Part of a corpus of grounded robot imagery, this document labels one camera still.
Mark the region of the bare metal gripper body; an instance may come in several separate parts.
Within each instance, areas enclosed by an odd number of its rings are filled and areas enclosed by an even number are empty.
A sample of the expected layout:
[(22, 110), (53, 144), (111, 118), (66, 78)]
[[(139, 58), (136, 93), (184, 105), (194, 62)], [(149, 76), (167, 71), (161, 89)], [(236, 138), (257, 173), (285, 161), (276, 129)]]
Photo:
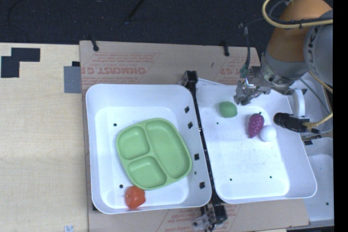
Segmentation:
[(275, 71), (268, 66), (251, 66), (245, 78), (245, 90), (249, 96), (268, 95), (272, 90), (282, 95), (293, 92), (291, 85), (297, 80), (296, 71)]

